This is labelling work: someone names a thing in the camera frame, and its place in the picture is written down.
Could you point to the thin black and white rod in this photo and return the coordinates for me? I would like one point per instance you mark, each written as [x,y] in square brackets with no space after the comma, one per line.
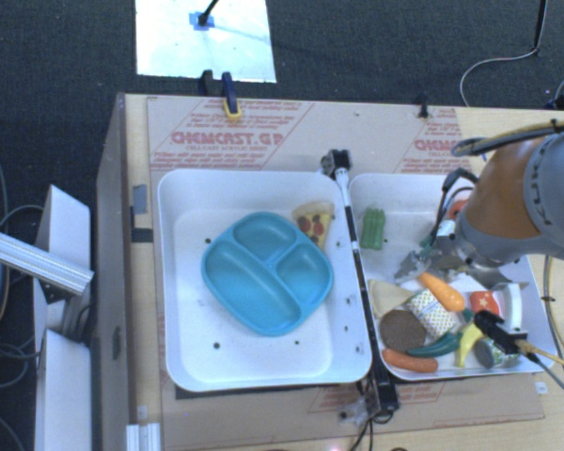
[357,252]

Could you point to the cream toy bread wedge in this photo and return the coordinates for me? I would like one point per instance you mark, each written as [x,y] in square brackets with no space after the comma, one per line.
[387,294]

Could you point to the orange toy carrot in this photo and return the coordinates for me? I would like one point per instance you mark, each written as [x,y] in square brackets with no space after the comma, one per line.
[409,361]
[444,291]

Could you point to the toy pizza slice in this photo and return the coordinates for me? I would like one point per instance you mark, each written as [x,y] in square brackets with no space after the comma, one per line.
[317,219]

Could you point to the brown cardboard board red print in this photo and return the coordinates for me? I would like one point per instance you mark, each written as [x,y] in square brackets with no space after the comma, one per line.
[272,134]

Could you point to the white plastic tray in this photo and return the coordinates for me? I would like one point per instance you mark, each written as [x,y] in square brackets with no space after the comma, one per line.
[263,355]
[404,195]

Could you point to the dark green toy pepper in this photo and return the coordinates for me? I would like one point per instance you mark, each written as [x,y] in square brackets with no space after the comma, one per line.
[439,346]

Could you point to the brown round biscuit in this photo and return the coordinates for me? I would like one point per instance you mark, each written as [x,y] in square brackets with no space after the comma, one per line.
[402,331]

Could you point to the white yellow patterned carton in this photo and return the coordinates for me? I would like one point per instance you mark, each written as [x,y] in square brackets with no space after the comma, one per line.
[432,313]

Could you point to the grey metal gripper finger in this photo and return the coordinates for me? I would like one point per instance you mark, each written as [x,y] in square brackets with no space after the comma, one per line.
[427,262]
[406,268]

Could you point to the yellow banana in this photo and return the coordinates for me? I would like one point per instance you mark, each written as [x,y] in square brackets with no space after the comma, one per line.
[467,341]

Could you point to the grey small can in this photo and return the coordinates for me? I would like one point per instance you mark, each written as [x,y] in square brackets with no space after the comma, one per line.
[491,354]

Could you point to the green toy asparagus bundle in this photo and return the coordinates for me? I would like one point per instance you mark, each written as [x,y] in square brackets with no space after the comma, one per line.
[373,228]

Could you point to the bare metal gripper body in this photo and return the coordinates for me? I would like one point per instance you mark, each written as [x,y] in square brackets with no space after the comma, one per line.
[449,252]

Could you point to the red can with star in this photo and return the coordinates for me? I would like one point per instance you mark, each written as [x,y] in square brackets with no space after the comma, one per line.
[484,302]

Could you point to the blue divided plate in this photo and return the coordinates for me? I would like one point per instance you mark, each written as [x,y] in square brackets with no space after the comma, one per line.
[263,275]

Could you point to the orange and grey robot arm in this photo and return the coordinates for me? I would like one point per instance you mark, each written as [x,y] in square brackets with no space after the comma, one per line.
[507,195]

